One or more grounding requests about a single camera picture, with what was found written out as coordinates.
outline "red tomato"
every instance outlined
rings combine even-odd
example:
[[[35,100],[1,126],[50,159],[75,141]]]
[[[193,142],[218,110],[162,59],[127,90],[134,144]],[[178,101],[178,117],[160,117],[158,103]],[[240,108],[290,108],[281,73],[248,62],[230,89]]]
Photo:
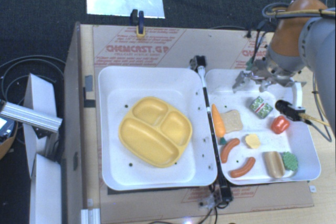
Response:
[[[288,127],[289,127],[289,121],[287,121],[284,116],[278,116],[277,118],[274,119],[271,129],[276,134],[281,134]]]

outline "hot dog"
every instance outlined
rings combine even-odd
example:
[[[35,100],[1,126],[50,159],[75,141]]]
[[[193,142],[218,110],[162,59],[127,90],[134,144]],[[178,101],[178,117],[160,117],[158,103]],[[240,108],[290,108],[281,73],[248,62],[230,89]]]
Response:
[[[240,140],[238,138],[234,138],[232,140],[230,140],[222,149],[221,152],[221,161],[222,163],[226,163],[227,162],[227,158],[229,156],[230,151],[237,145],[240,144]]]
[[[236,178],[236,177],[240,177],[240,176],[247,174],[252,169],[255,163],[256,163],[255,158],[253,157],[248,158],[246,164],[240,169],[231,171],[230,176],[232,178]]]

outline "toy carrot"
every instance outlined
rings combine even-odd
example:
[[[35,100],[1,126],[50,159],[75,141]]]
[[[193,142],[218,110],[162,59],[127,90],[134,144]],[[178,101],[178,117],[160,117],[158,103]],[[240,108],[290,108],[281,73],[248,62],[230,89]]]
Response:
[[[212,120],[214,122],[215,134],[217,137],[223,137],[226,133],[224,122],[220,116],[215,104],[212,104]]]

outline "toy bread slice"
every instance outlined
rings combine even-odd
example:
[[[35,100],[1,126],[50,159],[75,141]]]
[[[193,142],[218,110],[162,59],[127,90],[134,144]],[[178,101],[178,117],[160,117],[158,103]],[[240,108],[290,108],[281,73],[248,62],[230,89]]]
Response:
[[[238,110],[221,113],[221,118],[224,122],[226,133],[240,131],[243,129],[243,124]]]

